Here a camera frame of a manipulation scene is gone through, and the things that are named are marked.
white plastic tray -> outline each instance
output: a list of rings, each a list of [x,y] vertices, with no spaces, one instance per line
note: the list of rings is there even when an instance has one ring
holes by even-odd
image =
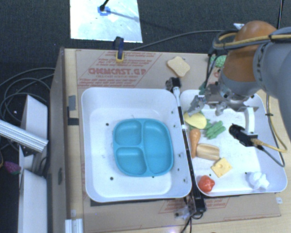
[[[181,94],[180,101],[184,112],[189,109],[190,103],[192,102],[194,96],[198,95],[198,93],[199,90],[187,90]],[[255,95],[253,98],[250,98],[247,102],[245,102],[245,105],[259,107],[254,112],[254,131],[255,133],[258,133],[258,138],[260,140],[275,146],[261,98],[258,95]],[[202,134],[199,143],[208,143],[218,146],[220,148],[220,157],[225,157],[233,167],[233,169],[227,174],[223,175],[221,178],[218,178],[210,168],[214,164],[214,161],[197,157],[192,159],[194,173],[197,180],[199,180],[199,177],[203,175],[210,175],[210,177],[215,181],[215,186],[211,192],[206,194],[207,196],[217,197],[280,192],[286,188],[287,176],[284,168],[276,164],[264,152],[256,149],[255,147],[243,146],[238,140],[234,139],[229,134],[228,129],[232,123],[240,125],[244,128],[246,127],[244,112],[235,112],[232,109],[226,109],[222,115],[216,116],[215,109],[209,108],[208,105],[205,105],[202,112],[206,118],[210,119],[210,122],[212,123],[219,120],[223,121],[223,125],[226,127],[226,130],[213,140],[208,140]],[[267,151],[280,161],[280,156],[277,151],[269,148],[267,148]],[[248,176],[250,172],[257,171],[266,174],[266,178],[270,182],[267,189],[253,189],[253,187],[249,184]]]
[[[163,89],[93,87],[81,98],[85,151],[85,187],[98,202],[170,199],[186,196],[192,187],[174,95]],[[122,173],[113,155],[115,125],[130,118],[163,122],[170,133],[174,165],[157,177],[132,177]]]

red tomato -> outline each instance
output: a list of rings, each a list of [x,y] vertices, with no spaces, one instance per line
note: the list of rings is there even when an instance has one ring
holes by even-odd
[[[204,175],[200,178],[198,182],[198,187],[203,192],[210,192],[214,184],[214,180],[212,180],[209,176]]]

yellow cheese slice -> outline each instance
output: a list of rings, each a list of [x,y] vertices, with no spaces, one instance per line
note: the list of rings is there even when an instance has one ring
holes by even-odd
[[[191,126],[198,128],[198,129],[203,129],[207,125],[207,120],[204,115],[200,113],[193,114],[192,116],[189,116],[189,114],[186,112],[184,115],[184,121]]]
[[[226,160],[226,158],[223,157],[219,161],[217,161],[211,167],[211,169],[218,176],[218,178],[220,178],[222,175],[224,175],[227,172],[229,172],[232,169],[232,166],[231,166],[230,163],[228,163],[228,161]]]
[[[171,68],[179,77],[183,77],[189,70],[190,66],[181,57],[177,56],[172,60],[167,61],[167,65]]]

blue plate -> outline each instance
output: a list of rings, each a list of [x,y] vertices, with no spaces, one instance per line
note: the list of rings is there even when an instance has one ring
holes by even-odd
[[[154,119],[127,119],[113,130],[113,151],[117,167],[138,177],[159,176],[174,164],[168,128]]]

black floor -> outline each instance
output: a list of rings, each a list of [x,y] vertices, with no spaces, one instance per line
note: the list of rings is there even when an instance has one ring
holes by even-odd
[[[276,26],[280,0],[138,0],[144,44],[179,33],[199,30],[226,30],[234,22],[264,20]],[[291,0],[285,0],[281,27],[291,26]],[[0,84],[23,71],[55,67],[59,47],[110,49],[111,42],[70,39],[69,0],[0,0]],[[193,34],[160,43],[144,50],[204,52],[211,46],[213,33]],[[141,44],[127,43],[125,49]],[[24,74],[40,78],[52,70]],[[0,104],[12,81],[0,87]],[[12,94],[29,81],[13,86]],[[51,78],[45,79],[50,85]],[[35,84],[26,90],[48,102],[48,90]],[[9,108],[21,118],[24,97],[13,99]],[[10,116],[7,121],[18,125]],[[6,145],[2,140],[0,147]],[[5,161],[18,161],[12,147],[2,149]],[[18,177],[0,170],[0,233],[17,232]]]

